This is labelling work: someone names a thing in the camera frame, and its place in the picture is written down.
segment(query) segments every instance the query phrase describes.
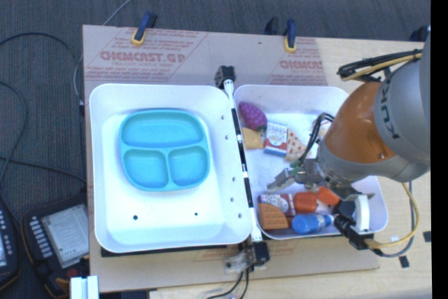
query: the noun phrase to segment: yellow cable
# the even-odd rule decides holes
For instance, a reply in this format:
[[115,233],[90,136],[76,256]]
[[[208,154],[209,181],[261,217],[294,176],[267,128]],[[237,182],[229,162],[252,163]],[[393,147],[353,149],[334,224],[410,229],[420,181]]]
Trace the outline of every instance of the yellow cable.
[[391,67],[393,65],[400,64],[401,62],[406,62],[406,61],[420,59],[420,58],[421,58],[421,54],[415,54],[415,55],[399,57],[398,59],[389,60],[387,62],[382,62],[381,64],[374,65],[373,67],[368,67],[364,70],[360,70],[352,75],[342,78],[342,81],[353,80],[355,78],[358,78],[359,76],[370,74],[376,70],[383,69],[384,67]]
[[414,197],[412,197],[412,194],[409,191],[409,189],[407,188],[407,186],[404,183],[402,183],[402,186],[405,189],[405,191],[407,193],[407,196],[409,197],[409,200],[411,201],[412,208],[413,208],[414,213],[415,213],[415,226],[414,226],[414,229],[406,237],[403,237],[402,239],[399,239],[396,242],[380,243],[380,242],[377,242],[374,239],[364,239],[364,242],[368,245],[368,247],[370,249],[380,249],[380,248],[386,248],[386,247],[391,247],[391,246],[397,246],[399,244],[402,244],[402,243],[407,242],[408,240],[410,240],[415,235],[415,233],[417,232],[417,228],[418,228],[419,223],[420,223],[419,209],[417,208],[417,204],[415,202],[415,199],[414,199]]

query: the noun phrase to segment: white tray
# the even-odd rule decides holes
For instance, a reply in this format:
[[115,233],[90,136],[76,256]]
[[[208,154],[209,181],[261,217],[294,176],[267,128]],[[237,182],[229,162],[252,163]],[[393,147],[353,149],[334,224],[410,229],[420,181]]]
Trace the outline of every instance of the white tray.
[[[268,120],[283,123],[291,128],[305,145],[317,116],[322,112],[336,115],[346,98],[347,93],[329,86],[243,85],[234,94],[237,108],[240,102],[252,103],[266,114]],[[239,123],[244,126],[240,115]],[[283,168],[289,167],[290,163],[283,157],[264,153],[263,149],[246,149],[245,154],[254,207],[258,213],[258,196],[267,193],[266,185],[273,182],[275,176]],[[316,157],[316,145],[311,149],[309,157]],[[377,177],[369,176],[355,182],[353,186],[362,193],[374,193],[369,199],[370,229],[373,232],[382,230],[387,224],[388,215]],[[305,191],[303,185],[294,183],[276,193],[294,194],[303,191]],[[330,213],[331,208],[320,203],[318,211]],[[262,229],[262,231],[272,239],[340,235],[333,225],[305,236],[296,234],[292,229],[272,231]]]
[[[134,187],[120,161],[118,132],[142,109],[183,109],[202,122],[210,172],[200,185],[150,192]],[[94,230],[114,253],[243,242],[251,215],[224,92],[207,85],[105,84],[90,95],[94,178]]]

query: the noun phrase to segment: blue plate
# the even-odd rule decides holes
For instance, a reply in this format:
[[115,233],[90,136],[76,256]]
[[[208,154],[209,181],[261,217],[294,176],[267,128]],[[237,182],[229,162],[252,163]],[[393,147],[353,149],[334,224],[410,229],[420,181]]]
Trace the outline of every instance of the blue plate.
[[207,136],[201,122],[187,111],[132,113],[121,123],[119,146],[125,175],[141,190],[191,188],[209,175]]

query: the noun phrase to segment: dark gray floor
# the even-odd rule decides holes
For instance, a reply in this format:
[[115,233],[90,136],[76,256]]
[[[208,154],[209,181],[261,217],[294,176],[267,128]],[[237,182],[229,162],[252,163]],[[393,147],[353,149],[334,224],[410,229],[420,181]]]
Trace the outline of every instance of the dark gray floor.
[[[0,81],[13,86],[27,105],[27,121],[13,153],[18,160],[83,175],[78,100],[73,74],[82,52],[82,25],[102,25],[126,0],[0,0]],[[109,22],[137,26],[145,11],[158,14],[156,26],[206,32],[262,34],[273,16],[280,30],[293,18],[299,36],[406,41],[431,23],[431,0],[133,0]],[[24,115],[17,95],[0,85],[0,155],[11,151]],[[0,160],[0,171],[5,161]],[[12,212],[21,218],[76,194],[82,183],[68,174],[11,162],[0,183]],[[19,279],[1,298],[49,298],[26,257]]]

